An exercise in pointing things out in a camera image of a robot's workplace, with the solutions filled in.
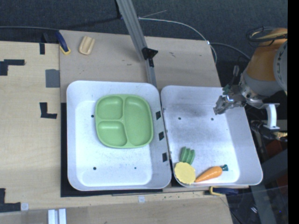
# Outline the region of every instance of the carrot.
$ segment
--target carrot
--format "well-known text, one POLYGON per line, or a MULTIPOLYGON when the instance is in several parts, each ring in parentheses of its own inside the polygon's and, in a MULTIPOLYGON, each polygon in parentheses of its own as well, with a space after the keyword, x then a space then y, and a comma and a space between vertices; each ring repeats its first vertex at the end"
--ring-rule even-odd
POLYGON ((228 171, 228 166, 226 164, 223 166, 214 166, 214 167, 209 168, 207 171, 205 171, 203 174, 201 174, 198 178, 196 178, 195 182, 201 182, 201 181, 219 177, 222 174, 222 171, 228 171))

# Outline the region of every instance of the white tray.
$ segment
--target white tray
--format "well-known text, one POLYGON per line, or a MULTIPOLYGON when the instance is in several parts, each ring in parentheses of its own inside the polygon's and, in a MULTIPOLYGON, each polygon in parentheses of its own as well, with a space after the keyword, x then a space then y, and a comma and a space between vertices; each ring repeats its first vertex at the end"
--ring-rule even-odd
POLYGON ((75 81, 67 88, 68 180, 77 190, 162 189, 171 180, 168 148, 158 90, 148 83, 75 81), (99 98, 132 94, 150 105, 154 138, 139 148, 110 148, 96 133, 99 98), (156 112, 161 113, 157 119, 156 112))
POLYGON ((173 167, 181 148, 195 150, 196 176, 212 166, 228 165, 220 177, 185 187, 257 185, 263 178, 244 108, 215 115, 221 88, 166 86, 161 102, 173 167))

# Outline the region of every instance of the yellow disc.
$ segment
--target yellow disc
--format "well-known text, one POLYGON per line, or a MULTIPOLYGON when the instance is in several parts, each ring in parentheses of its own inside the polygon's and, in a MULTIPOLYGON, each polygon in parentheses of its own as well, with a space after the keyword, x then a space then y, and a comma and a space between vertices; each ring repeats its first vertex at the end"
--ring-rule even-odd
POLYGON ((180 182, 191 184, 195 181, 195 169, 186 162, 178 162, 174 167, 174 174, 180 182))

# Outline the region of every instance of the green plate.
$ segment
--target green plate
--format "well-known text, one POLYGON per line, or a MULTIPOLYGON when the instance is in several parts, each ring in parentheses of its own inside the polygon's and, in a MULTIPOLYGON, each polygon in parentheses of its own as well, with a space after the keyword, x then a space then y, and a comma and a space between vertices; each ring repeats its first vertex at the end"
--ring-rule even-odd
POLYGON ((108 147, 143 147, 153 139, 153 121, 148 102, 136 95, 108 95, 95 106, 99 140, 108 147))

